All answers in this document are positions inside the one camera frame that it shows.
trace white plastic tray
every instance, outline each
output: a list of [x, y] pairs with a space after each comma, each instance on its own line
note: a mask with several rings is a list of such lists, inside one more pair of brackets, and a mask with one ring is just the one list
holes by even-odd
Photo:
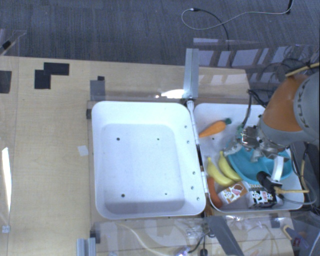
[[92, 109], [95, 203], [119, 220], [192, 216], [206, 205], [189, 111], [101, 101]]
[[[232, 123], [227, 125], [225, 130], [215, 134], [213, 136], [203, 137], [199, 139], [202, 161], [204, 169], [207, 168], [207, 157], [211, 157], [212, 162], [218, 166], [219, 151], [221, 151], [235, 135], [237, 127], [242, 123], [247, 112], [247, 105], [243, 104], [216, 104], [216, 103], [202, 103], [195, 107], [194, 118], [196, 122], [197, 131], [201, 132], [210, 124], [218, 120], [224, 120], [230, 118]], [[264, 112], [264, 108], [259, 105], [251, 106], [251, 113], [247, 120], [247, 126], [253, 126], [258, 123], [259, 115]], [[281, 180], [283, 183], [282, 188], [285, 190], [301, 190], [299, 178], [292, 173], [288, 178]], [[222, 190], [218, 184], [216, 184], [217, 192]], [[302, 193], [288, 193], [285, 195], [289, 200], [296, 202], [303, 202], [304, 195]], [[245, 198], [241, 198], [230, 205], [224, 206], [218, 211], [224, 213], [241, 213], [241, 212], [253, 212], [253, 211], [280, 211], [280, 210], [296, 210], [301, 208], [302, 204], [295, 204], [291, 202], [284, 202], [282, 206], [274, 206], [272, 208], [265, 209], [248, 209]]]

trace gray carpet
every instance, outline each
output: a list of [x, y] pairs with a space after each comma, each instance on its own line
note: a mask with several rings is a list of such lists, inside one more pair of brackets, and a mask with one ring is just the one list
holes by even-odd
[[[184, 65], [194, 38], [227, 39], [222, 26], [195, 31], [185, 9], [208, 10], [222, 21], [246, 11], [283, 12], [289, 0], [0, 0], [0, 29], [25, 30], [26, 57]], [[246, 14], [227, 24], [230, 40], [268, 47], [319, 46], [320, 1], [295, 0], [289, 15]], [[218, 21], [204, 12], [185, 20], [203, 28]]]

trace toy carrot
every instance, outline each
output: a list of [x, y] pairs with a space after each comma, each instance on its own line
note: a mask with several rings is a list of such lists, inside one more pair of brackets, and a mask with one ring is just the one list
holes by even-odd
[[221, 199], [218, 197], [216, 189], [215, 189], [215, 179], [212, 177], [207, 178], [208, 189], [210, 193], [211, 202], [215, 207], [221, 208], [223, 203]]
[[226, 120], [219, 120], [215, 123], [211, 124], [208, 128], [200, 132], [199, 138], [203, 138], [206, 136], [214, 135], [217, 133], [222, 132], [227, 125], [231, 124], [230, 118], [227, 118]]

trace blue bowl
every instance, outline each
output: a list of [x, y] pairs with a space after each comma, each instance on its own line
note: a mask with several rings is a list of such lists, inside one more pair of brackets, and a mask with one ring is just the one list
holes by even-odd
[[[235, 154], [230, 154], [227, 156], [229, 163], [232, 168], [239, 174], [239, 176], [246, 182], [254, 185], [258, 185], [257, 173], [264, 171], [267, 174], [272, 175], [274, 169], [274, 160], [260, 157], [257, 162], [251, 162], [250, 158], [253, 154], [253, 150], [247, 152], [244, 147], [241, 148]], [[280, 156], [290, 158], [287, 152], [281, 152]], [[287, 178], [292, 172], [291, 160], [288, 160], [283, 164], [283, 171], [281, 180]]]

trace banana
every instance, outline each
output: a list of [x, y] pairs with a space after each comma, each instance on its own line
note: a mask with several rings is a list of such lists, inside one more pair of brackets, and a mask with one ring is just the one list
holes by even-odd
[[224, 153], [220, 151], [220, 157], [218, 161], [218, 166], [221, 170], [221, 172], [227, 176], [229, 179], [239, 182], [242, 180], [242, 178], [230, 167], [227, 159], [224, 156]]
[[212, 178], [214, 178], [214, 180], [221, 186], [223, 187], [229, 187], [232, 184], [234, 184], [235, 182], [224, 176], [218, 169], [217, 167], [214, 165], [214, 163], [211, 161], [211, 157], [207, 158], [208, 160], [208, 165], [206, 168], [206, 172], [208, 173], [208, 175]]

